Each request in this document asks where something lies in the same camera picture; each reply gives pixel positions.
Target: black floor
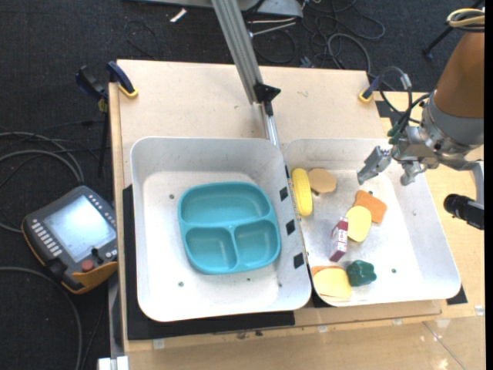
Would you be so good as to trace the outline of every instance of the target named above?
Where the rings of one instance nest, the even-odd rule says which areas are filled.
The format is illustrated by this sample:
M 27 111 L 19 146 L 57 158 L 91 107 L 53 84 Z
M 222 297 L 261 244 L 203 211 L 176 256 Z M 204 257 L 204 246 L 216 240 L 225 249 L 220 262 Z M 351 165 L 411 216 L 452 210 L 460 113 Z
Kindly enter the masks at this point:
M 428 92 L 461 33 L 445 37 L 432 50 L 433 59 L 422 50 L 446 29 L 448 14 L 475 1 L 322 0 L 305 7 L 303 21 L 255 36 L 253 44 L 261 65 L 300 66 L 306 57 L 316 67 L 366 70 L 370 76 L 398 66 L 415 91 Z M 114 59 L 232 63 L 214 12 L 188 8 L 177 23 L 170 22 L 179 10 L 120 0 L 0 0 L 0 223 L 18 228 L 27 213 L 77 184 L 54 158 L 2 159 L 18 150 L 52 149 L 44 140 L 26 141 L 26 133 L 63 140 L 58 143 L 79 161 L 85 183 L 112 200 L 109 151 L 98 175 L 103 115 L 75 84 L 81 66 L 105 84 L 106 63 Z M 253 13 L 246 20 L 264 18 Z M 400 90 L 395 78 L 388 82 Z M 22 235 L 0 228 L 0 245 L 0 267 L 44 273 Z M 70 294 L 70 302 L 37 274 L 0 270 L 1 369 L 74 368 L 79 336 L 71 302 L 82 326 L 84 368 L 110 356 L 105 284 Z

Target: display screen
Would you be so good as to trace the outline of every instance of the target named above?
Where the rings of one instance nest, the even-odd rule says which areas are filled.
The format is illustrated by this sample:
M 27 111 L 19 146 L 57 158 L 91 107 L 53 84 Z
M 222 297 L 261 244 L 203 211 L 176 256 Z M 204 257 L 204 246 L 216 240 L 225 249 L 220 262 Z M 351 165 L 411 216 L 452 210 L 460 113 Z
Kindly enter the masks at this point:
M 60 244 L 75 262 L 116 238 L 115 229 L 89 202 L 81 196 L 68 206 L 44 219 Z

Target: button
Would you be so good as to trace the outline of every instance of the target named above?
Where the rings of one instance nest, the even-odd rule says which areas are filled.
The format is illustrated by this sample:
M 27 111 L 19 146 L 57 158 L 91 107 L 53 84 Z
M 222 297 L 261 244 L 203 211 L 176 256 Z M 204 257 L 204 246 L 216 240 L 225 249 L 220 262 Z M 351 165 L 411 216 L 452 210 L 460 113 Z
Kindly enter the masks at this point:
M 87 273 L 88 271 L 91 271 L 94 268 L 94 262 L 91 261 L 90 259 L 86 259 L 85 261 L 82 262 L 82 271 L 84 273 Z

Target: red and white box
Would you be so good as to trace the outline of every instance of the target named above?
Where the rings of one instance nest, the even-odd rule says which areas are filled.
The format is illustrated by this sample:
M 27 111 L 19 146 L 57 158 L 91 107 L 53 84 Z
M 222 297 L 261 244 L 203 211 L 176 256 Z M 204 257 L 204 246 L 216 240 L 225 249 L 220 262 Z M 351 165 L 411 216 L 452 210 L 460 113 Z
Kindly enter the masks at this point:
M 337 225 L 332 229 L 330 238 L 329 259 L 338 262 L 347 251 L 347 218 L 341 217 Z

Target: teal plate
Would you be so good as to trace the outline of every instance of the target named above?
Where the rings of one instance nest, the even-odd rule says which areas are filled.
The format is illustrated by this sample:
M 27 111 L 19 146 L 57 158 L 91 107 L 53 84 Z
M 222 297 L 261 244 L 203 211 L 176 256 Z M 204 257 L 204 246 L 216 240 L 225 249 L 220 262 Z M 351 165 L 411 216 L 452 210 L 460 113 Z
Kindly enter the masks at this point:
M 253 183 L 189 188 L 179 199 L 178 221 L 190 263 L 205 274 L 255 270 L 280 253 L 276 214 L 269 197 Z

